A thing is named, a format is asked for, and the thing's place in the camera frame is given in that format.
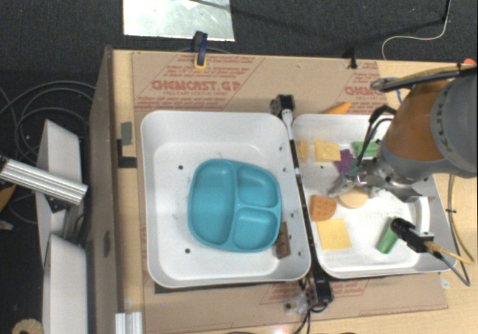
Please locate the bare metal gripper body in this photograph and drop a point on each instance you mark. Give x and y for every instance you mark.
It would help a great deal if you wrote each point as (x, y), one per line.
(386, 179)

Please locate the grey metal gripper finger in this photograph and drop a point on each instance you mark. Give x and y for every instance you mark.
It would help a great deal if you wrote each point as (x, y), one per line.
(340, 186)
(372, 192)

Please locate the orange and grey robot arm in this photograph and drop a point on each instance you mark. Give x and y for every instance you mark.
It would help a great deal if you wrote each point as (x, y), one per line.
(414, 130)

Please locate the tan round biscuit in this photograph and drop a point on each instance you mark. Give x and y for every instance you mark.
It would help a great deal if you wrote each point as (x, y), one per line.
(353, 201)

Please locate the purple grapes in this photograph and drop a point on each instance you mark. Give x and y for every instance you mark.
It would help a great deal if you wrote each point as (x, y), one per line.
(343, 162)

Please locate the orange waffle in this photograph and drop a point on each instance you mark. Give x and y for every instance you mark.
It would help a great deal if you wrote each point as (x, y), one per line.
(323, 208)

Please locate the white plastic tray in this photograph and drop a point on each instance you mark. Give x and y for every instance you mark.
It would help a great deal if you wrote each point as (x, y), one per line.
(168, 194)
(373, 228)

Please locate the green flat block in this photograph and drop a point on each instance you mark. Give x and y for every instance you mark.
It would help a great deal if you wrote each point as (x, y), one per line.
(367, 148)

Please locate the yellow square cracker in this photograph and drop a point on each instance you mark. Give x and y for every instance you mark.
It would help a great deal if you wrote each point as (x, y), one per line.
(326, 151)

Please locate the thin black and white rod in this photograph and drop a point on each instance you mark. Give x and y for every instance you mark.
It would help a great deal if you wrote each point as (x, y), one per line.
(298, 175)

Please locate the yellow cheese slice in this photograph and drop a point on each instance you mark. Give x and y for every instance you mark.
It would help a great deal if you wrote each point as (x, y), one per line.
(334, 234)

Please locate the green cylinder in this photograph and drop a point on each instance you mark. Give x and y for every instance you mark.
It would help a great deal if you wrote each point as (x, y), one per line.
(387, 240)

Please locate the small yellow cracker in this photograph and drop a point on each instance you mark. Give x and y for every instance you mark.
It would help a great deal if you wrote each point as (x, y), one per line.
(303, 151)

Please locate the orange carrot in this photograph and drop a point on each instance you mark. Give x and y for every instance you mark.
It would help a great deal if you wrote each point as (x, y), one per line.
(339, 108)

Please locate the brown chocolate bar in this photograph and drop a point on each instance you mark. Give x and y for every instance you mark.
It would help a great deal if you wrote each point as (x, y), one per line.
(282, 243)

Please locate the blue divided plate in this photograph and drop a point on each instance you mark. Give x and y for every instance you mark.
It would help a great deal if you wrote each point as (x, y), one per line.
(220, 205)

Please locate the brown cardboard board red print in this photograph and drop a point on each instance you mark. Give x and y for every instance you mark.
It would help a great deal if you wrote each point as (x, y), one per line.
(239, 82)

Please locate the black cylinder on white bracket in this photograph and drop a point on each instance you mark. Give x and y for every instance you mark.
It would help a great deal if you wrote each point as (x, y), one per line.
(411, 235)

